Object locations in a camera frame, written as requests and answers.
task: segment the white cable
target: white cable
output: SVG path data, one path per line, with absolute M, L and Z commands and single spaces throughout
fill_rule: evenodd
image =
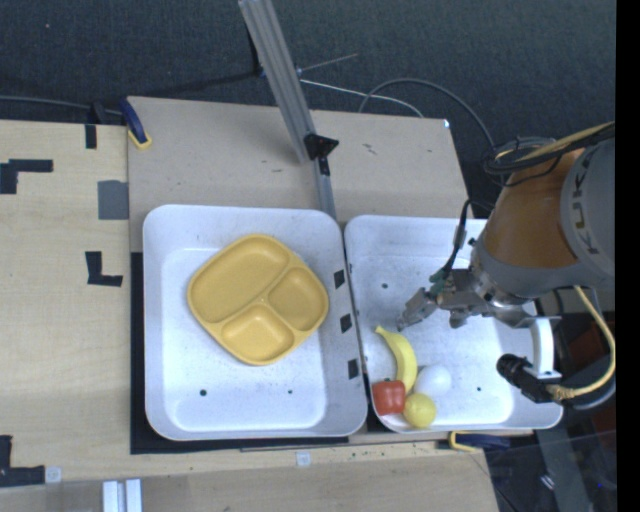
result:
M 348 94 L 354 94 L 355 96 L 360 96 L 361 98 L 366 98 L 367 97 L 367 94 L 365 94 L 364 92 L 353 91 L 351 89 L 345 89 L 343 87 L 336 87 L 335 85 L 322 84 L 320 82 L 312 82 L 311 80 L 305 80 L 305 79 L 300 79 L 300 82 L 303 83 L 303 84 L 307 84 L 307 85 L 315 85 L 316 87 L 323 87 L 325 89 L 331 89 L 333 91 L 345 92 L 345 93 L 348 93 Z M 416 114 L 418 117 L 424 119 L 424 116 L 422 115 L 422 112 L 420 112 L 413 105 L 410 105 L 409 103 L 405 103 L 402 100 L 399 100 L 399 99 L 396 99 L 396 98 L 390 98 L 388 96 L 378 96 L 378 95 L 372 95 L 372 96 L 369 96 L 369 97 L 370 98 L 375 98 L 375 99 L 378 99 L 378 100 L 385 100 L 385 101 L 391 101 L 392 103 L 397 103 L 398 105 L 402 105 L 403 107 L 411 109 L 414 114 Z

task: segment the white tray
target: white tray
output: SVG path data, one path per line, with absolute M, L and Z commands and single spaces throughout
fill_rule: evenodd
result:
M 186 296 L 205 261 L 253 233 L 287 245 L 329 294 L 320 328 L 285 358 L 262 367 L 222 348 L 191 314 Z M 143 254 L 146 414 L 160 435 L 332 437 L 362 426 L 367 401 L 360 348 L 342 234 L 331 217 L 315 210 L 161 206 L 144 222 Z
M 485 221 L 467 221 L 467 240 L 477 237 Z M 380 324 L 397 331 L 396 317 L 405 302 L 447 261 L 453 248 L 455 219 L 360 216 L 345 229 L 351 287 L 370 384 L 395 376 L 395 359 L 374 332 Z M 469 264 L 470 247 L 460 250 L 455 268 Z M 419 368 L 444 365 L 451 389 L 434 397 L 438 410 L 426 432 L 451 430 L 543 429 L 562 416 L 555 403 L 535 404 L 496 371 L 502 354 L 533 359 L 528 329 L 511 329 L 489 318 L 472 317 L 452 329 L 448 312 L 438 310 L 402 332 L 416 352 Z M 416 432 L 402 415 L 380 417 L 396 432 Z

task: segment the wooden table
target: wooden table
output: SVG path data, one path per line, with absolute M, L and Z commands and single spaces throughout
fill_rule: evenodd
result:
M 211 510 L 212 481 L 220 510 L 300 510 L 303 499 L 307 510 L 496 510 L 482 453 L 439 450 L 441 436 L 363 429 L 341 446 L 130 455 L 129 261 L 146 212 L 167 202 L 316 207 L 277 109 L 131 101 L 153 139 L 144 152 L 120 126 L 96 126 L 92 147 L 92 127 L 0 122 L 0 163 L 54 165 L 19 172 L 16 194 L 0 194 L 0 434 L 14 436 L 12 466 L 57 466 L 67 485 L 144 478 L 154 511 Z M 330 156 L 341 224 L 362 213 L 457 217 L 466 194 L 442 121 L 313 115 L 341 142 Z M 215 186 L 203 190 L 205 178 Z M 105 215 L 107 182 L 128 183 L 128 219 Z M 93 251 L 120 286 L 88 284 Z M 309 467 L 296 467 L 300 450 Z M 3 501 L 39 510 L 52 492 L 5 490 L 0 510 Z

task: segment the toy red pepper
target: toy red pepper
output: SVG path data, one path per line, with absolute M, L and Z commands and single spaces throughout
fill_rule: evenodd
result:
M 371 388 L 373 405 L 379 416 L 404 411 L 405 389 L 401 380 L 383 380 Z

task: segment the yellow banana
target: yellow banana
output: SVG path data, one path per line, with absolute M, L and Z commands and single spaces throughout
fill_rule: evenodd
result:
M 418 361 L 409 340 L 397 332 L 389 332 L 381 326 L 375 330 L 384 338 L 396 358 L 396 380 L 404 383 L 405 392 L 411 391 L 418 376 Z

